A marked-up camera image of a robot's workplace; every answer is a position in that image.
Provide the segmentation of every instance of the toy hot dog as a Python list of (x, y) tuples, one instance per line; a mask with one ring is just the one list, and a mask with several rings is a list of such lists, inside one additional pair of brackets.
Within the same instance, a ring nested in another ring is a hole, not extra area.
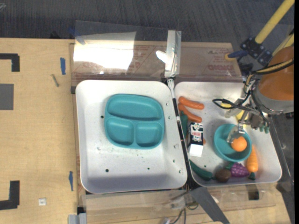
[(178, 104), (178, 110), (183, 111), (184, 114), (187, 115), (187, 117), (190, 121), (196, 122), (196, 123), (201, 123), (202, 118), (199, 116), (196, 116), (195, 114), (190, 113), (183, 104), (181, 104), (181, 103)]
[(178, 99), (178, 101), (179, 101), (181, 104), (183, 104), (183, 105), (185, 105), (185, 106), (187, 106), (187, 107), (189, 107), (189, 108), (192, 108), (192, 109), (202, 110), (202, 109), (205, 108), (204, 104), (199, 103), (199, 102), (195, 102), (195, 101), (188, 100), (188, 99), (186, 99), (186, 98), (183, 97), (183, 96), (181, 96), (181, 97)]

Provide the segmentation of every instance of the gray square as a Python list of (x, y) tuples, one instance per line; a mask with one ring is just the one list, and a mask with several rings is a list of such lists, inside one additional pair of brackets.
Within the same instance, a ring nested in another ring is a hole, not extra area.
[(14, 109), (14, 84), (0, 84), (0, 110)]

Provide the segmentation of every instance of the yellow pole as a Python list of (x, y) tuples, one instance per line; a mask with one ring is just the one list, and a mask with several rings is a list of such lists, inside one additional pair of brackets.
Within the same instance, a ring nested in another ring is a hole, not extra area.
[(275, 56), (276, 53), (278, 53), (282, 48), (292, 46), (294, 43), (294, 35), (295, 33), (287, 36), (287, 38), (285, 38), (284, 41), (280, 43), (280, 45), (275, 49), (275, 51), (273, 51), (272, 55)]
[(262, 44), (262, 42), (266, 39), (266, 37), (270, 34), (270, 32), (275, 28), (275, 26), (279, 23), (279, 21), (283, 18), (283, 16), (287, 13), (287, 11), (293, 6), (295, 0), (284, 0), (280, 7), (276, 10), (270, 20), (266, 23), (260, 33), (256, 36), (255, 41), (258, 44)]

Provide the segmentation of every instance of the robotic claw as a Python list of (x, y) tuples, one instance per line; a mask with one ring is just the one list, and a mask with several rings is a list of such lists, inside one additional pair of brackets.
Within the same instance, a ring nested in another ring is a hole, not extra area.
[(234, 103), (226, 99), (213, 100), (219, 107), (227, 109), (227, 118), (243, 112), (238, 125), (228, 135), (228, 143), (244, 134), (243, 125), (268, 133), (269, 121), (265, 114), (294, 111), (294, 47), (281, 49), (268, 65), (251, 72), (244, 82), (243, 96)]

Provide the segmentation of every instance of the orange ball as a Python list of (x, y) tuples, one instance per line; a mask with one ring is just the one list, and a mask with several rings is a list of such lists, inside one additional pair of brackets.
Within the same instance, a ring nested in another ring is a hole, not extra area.
[(237, 152), (242, 152), (247, 147), (247, 141), (243, 136), (241, 136), (231, 142), (231, 147)]

